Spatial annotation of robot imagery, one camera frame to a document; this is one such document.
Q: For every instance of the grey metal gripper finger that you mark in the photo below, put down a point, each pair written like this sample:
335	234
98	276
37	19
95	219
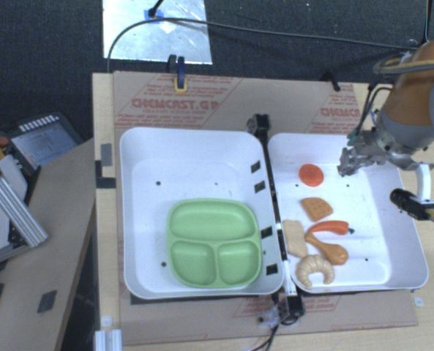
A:
348	169
345	157

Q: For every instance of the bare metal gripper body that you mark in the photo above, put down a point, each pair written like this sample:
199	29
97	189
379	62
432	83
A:
385	150

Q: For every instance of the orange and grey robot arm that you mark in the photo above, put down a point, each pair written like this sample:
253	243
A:
414	93

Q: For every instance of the orange round slice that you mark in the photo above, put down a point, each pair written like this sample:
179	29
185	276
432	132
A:
311	175

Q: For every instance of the white plastic tray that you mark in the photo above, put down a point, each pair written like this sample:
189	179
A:
187	166
370	210

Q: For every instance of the orange waffle piece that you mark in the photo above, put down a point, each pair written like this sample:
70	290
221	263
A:
316	208

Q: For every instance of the orange chili pepper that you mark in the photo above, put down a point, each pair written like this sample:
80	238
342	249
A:
330	227

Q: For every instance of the thin black and white rod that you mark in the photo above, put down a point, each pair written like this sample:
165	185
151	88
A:
273	196

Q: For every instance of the brown chicken drumstick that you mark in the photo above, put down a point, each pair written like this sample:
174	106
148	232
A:
330	250

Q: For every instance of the beige bread slice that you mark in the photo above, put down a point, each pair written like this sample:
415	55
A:
294	238

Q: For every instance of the beige croissant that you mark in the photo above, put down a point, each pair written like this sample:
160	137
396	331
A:
313	267

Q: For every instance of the brown cardboard board red print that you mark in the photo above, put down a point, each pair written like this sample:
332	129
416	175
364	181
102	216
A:
216	101

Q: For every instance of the green divided plate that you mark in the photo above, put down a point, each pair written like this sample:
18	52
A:
213	243

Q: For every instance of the black cylinder on white bracket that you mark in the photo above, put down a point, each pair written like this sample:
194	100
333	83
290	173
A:
414	196

